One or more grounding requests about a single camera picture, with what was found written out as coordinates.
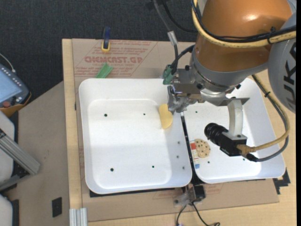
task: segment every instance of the yellow and blue clamp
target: yellow and blue clamp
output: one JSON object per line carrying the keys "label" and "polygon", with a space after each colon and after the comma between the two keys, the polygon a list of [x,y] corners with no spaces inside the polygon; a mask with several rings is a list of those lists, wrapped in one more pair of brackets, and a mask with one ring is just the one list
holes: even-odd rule
{"label": "yellow and blue clamp", "polygon": [[110,27],[105,27],[103,30],[103,42],[102,42],[102,51],[108,52],[110,50]]}

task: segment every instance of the dark floor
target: dark floor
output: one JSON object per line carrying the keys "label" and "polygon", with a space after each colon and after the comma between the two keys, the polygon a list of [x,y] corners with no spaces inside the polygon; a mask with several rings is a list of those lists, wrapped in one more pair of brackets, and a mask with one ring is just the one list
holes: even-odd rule
{"label": "dark floor", "polygon": [[[190,0],[167,4],[177,21],[194,28]],[[168,40],[149,0],[0,0],[0,53],[33,100],[63,80],[61,40],[101,38],[105,26],[112,39]],[[196,35],[174,30],[179,41],[195,41]]]}

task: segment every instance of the red button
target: red button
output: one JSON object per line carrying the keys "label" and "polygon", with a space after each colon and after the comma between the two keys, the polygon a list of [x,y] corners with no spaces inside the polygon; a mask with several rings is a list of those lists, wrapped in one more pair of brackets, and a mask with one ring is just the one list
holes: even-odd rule
{"label": "red button", "polygon": [[3,102],[3,108],[9,108],[10,107],[10,102],[9,101],[4,101]]}

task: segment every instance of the green connector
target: green connector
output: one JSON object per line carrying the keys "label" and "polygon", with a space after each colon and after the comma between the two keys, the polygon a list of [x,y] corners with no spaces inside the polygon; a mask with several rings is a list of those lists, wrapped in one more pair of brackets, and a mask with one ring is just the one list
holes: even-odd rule
{"label": "green connector", "polygon": [[169,85],[170,84],[170,82],[171,82],[171,80],[173,79],[173,77],[174,77],[174,74],[169,74],[164,80],[163,80],[163,84],[164,85]]}
{"label": "green connector", "polygon": [[170,67],[170,65],[166,66],[166,69],[164,70],[163,75],[162,75],[163,79],[165,79],[171,73],[171,71],[172,71],[172,68]]}
{"label": "green connector", "polygon": [[96,78],[105,78],[108,76],[108,74],[112,71],[113,67],[108,66],[107,63],[103,64],[103,67],[101,68],[101,70],[98,72],[98,74],[96,75]]}

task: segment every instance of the yellow cable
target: yellow cable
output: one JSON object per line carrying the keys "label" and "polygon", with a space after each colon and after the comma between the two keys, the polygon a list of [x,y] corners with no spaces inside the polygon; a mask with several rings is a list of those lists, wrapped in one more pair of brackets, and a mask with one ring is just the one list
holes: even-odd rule
{"label": "yellow cable", "polygon": [[[255,77],[255,79],[258,81],[258,83],[262,86],[262,88],[266,90],[266,88],[264,87],[264,85],[260,82],[259,78],[256,76],[256,75],[253,75]],[[280,106],[280,104],[275,100],[275,98],[269,94],[269,97],[270,99],[272,100],[273,103],[276,104],[276,106],[278,107],[278,109],[281,111],[285,121],[286,121],[286,130],[285,130],[285,133],[279,137],[278,139],[274,140],[274,141],[271,141],[271,142],[268,142],[268,143],[265,143],[265,144],[262,144],[262,145],[259,145],[259,146],[255,146],[255,147],[250,147],[248,145],[238,145],[237,148],[241,151],[241,154],[242,155],[247,155],[248,153],[253,153],[253,152],[256,152],[258,150],[262,150],[262,149],[265,149],[267,147],[270,147],[272,145],[275,145],[283,140],[285,140],[285,138],[287,138],[289,132],[290,132],[290,122],[289,122],[289,119],[288,119],[288,116],[286,114],[286,112],[283,110],[283,108]]]}
{"label": "yellow cable", "polygon": [[[195,5],[195,7],[197,7],[198,0],[193,0],[193,3]],[[193,8],[192,8],[192,19],[193,19],[193,23],[194,23],[196,29],[205,39],[207,39],[208,41],[210,41],[213,44],[223,46],[223,47],[228,47],[228,48],[256,48],[256,47],[267,46],[271,43],[277,43],[277,42],[281,42],[284,40],[296,38],[296,31],[292,31],[292,32],[288,32],[285,34],[281,34],[281,35],[272,37],[269,40],[263,39],[263,40],[254,41],[254,42],[242,42],[242,43],[225,42],[222,40],[218,40],[218,39],[212,37],[211,35],[209,35],[208,33],[206,33],[206,31],[199,24],[198,18],[196,16]]]}

